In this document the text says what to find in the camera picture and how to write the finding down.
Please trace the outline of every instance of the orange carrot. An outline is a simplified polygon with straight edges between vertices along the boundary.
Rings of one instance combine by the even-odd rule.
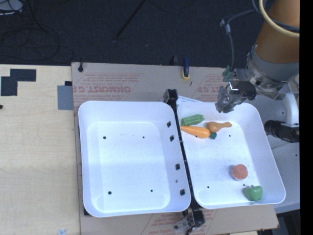
[[[206,139],[211,134],[208,129],[198,126],[181,126],[180,129],[201,139]]]

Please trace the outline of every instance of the toy green apple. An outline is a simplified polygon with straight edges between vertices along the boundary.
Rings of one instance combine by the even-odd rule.
[[[258,201],[263,197],[263,189],[261,186],[251,185],[245,189],[245,194],[250,201]]]

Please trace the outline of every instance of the toy vegetable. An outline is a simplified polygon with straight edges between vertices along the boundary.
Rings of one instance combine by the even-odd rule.
[[[201,139],[208,138],[211,134],[208,129],[199,126],[181,126],[180,129]]]
[[[231,127],[231,123],[230,122],[225,122],[225,123],[208,122],[206,124],[206,127],[210,132],[216,133],[224,127]]]
[[[248,176],[248,170],[243,164],[234,166],[231,173],[236,180],[243,180]]]
[[[181,119],[181,125],[184,126],[196,125],[198,123],[201,123],[203,120],[204,120],[203,115],[196,114],[190,117],[183,117]]]
[[[263,197],[263,189],[261,186],[254,186],[245,189],[245,195],[250,201],[258,201]]]

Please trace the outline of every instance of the light wooden surface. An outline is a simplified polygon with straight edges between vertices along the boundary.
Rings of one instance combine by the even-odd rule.
[[[18,96],[0,96],[0,234],[80,234],[73,111],[58,110],[57,86],[70,67],[36,69],[36,82],[18,82]]]

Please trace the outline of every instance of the green cucumber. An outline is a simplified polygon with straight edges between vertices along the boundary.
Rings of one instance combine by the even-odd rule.
[[[182,126],[195,125],[195,124],[201,123],[203,120],[204,120],[203,115],[196,114],[190,117],[183,117],[181,119],[181,125]]]

